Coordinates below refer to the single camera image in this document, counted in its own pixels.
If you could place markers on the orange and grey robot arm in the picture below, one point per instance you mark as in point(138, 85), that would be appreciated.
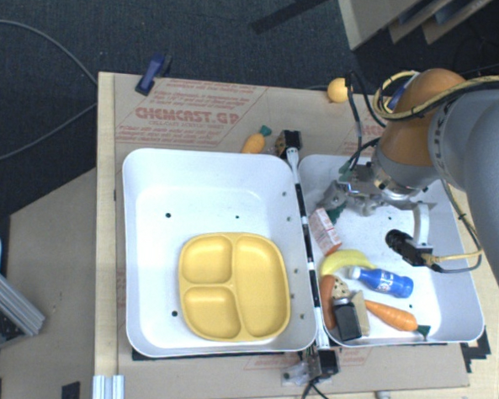
point(468, 136)

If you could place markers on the beige chocolate chip biscuit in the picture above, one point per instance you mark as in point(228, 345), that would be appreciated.
point(341, 288)

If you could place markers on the yellow divided plate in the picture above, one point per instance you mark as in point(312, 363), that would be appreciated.
point(252, 287)

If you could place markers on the brown cardboard board, red print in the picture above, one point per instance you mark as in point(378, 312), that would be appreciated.
point(187, 114)

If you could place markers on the yellow banana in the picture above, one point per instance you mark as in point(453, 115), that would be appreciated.
point(345, 258)

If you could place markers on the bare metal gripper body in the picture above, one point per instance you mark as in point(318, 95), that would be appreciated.
point(387, 190)

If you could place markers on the white and orange carton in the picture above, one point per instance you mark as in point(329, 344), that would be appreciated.
point(324, 232)

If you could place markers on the dark green broccoli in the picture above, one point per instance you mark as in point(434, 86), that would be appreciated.
point(335, 213)

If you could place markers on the thin black and white rod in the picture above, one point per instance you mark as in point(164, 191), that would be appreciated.
point(303, 216)

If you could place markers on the beige bread slice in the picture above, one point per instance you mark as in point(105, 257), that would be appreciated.
point(362, 311)

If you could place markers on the black cylinder on white bracket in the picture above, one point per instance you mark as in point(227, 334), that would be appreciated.
point(407, 246)

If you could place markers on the white plastic tray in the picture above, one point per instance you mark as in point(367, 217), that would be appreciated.
point(208, 192)
point(445, 299)

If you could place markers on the small orange carrot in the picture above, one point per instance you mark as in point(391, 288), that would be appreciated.
point(254, 143)

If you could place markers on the yellow round fruit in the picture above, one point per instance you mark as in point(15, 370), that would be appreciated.
point(337, 90)

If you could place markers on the black bottle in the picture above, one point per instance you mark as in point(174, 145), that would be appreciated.
point(347, 320)

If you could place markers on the orange-brown sausage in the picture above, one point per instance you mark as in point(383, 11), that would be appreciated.
point(327, 302)

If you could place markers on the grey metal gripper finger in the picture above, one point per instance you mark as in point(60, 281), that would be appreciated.
point(327, 198)
point(343, 191)

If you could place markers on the long orange carrot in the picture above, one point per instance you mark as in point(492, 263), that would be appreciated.
point(392, 315)

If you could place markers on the blue bottle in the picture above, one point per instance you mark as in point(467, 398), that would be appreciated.
point(385, 281)

